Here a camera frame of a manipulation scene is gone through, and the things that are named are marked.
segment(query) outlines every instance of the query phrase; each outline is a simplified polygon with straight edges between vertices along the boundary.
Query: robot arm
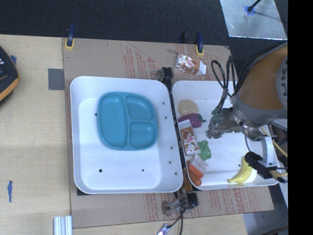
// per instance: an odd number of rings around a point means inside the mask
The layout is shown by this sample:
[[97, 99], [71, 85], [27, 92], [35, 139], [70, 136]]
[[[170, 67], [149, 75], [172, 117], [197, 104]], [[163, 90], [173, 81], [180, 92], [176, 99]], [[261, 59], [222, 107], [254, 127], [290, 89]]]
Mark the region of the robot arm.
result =
[[[248, 152], [245, 160], [258, 170], [263, 178], [272, 177], [274, 147], [272, 139], [260, 127], [277, 119], [287, 119], [287, 66], [288, 44], [260, 53], [247, 62], [230, 96], [232, 107], [212, 112], [206, 136], [221, 138], [224, 133], [242, 132], [251, 141], [260, 141], [263, 157]], [[227, 96], [223, 88], [222, 98]]]

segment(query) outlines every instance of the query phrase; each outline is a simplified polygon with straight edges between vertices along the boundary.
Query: yellow banana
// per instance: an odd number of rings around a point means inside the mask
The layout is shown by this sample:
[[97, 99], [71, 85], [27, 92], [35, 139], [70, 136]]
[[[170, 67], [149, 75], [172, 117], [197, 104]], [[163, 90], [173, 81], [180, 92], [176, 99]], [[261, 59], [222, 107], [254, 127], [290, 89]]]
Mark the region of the yellow banana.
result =
[[245, 157], [242, 158], [241, 167], [239, 172], [232, 178], [228, 179], [229, 183], [243, 183], [246, 181], [252, 173], [252, 167], [245, 161]]

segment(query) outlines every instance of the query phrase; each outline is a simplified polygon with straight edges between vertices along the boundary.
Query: tape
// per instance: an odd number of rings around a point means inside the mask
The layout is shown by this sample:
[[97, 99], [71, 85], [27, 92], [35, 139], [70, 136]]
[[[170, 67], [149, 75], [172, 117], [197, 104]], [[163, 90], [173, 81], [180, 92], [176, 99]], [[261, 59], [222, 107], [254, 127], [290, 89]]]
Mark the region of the tape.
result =
[[48, 87], [52, 91], [64, 90], [63, 69], [48, 69]]
[[13, 190], [12, 184], [13, 184], [13, 182], [10, 180], [9, 185], [8, 185], [8, 194], [9, 194], [9, 202], [10, 203], [12, 202], [12, 190]]
[[17, 59], [16, 56], [11, 55], [11, 59], [14, 62], [14, 64], [16, 65], [16, 59]]
[[254, 14], [256, 13], [255, 9], [253, 8], [251, 10], [251, 12], [248, 12], [248, 8], [249, 6], [245, 6], [244, 9], [245, 9], [245, 12], [247, 13], [248, 16], [254, 16]]

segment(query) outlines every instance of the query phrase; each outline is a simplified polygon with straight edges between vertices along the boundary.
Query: snack wrapper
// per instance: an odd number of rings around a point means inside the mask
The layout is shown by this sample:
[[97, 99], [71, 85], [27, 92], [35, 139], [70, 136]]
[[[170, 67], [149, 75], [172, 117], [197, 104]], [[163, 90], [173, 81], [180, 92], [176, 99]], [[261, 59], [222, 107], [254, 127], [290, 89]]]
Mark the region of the snack wrapper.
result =
[[192, 171], [198, 178], [202, 178], [205, 174], [207, 163], [203, 161], [197, 154], [191, 159], [188, 170]]
[[196, 137], [189, 119], [179, 122], [180, 136], [186, 156], [200, 153]]
[[175, 69], [192, 75], [204, 75], [206, 65], [199, 59], [179, 54], [176, 59]]

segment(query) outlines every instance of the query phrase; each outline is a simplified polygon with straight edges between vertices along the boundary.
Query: gray tape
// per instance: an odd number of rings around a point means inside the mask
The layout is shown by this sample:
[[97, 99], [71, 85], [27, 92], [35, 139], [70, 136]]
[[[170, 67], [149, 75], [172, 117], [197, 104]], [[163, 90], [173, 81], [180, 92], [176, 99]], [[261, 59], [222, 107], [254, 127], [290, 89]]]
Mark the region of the gray tape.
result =
[[64, 90], [63, 69], [48, 69], [48, 87], [52, 91]]

